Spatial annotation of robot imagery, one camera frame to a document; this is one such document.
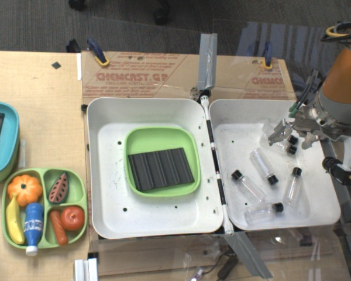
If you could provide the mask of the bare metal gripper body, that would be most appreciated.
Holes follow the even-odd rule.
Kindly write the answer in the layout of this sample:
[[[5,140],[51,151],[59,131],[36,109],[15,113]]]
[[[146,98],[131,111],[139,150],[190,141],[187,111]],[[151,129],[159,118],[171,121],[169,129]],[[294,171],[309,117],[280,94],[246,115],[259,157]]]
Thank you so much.
[[[351,137],[351,107],[334,105],[323,108],[320,105],[302,106],[293,110],[293,128],[300,133],[310,133],[321,139],[334,142]]]

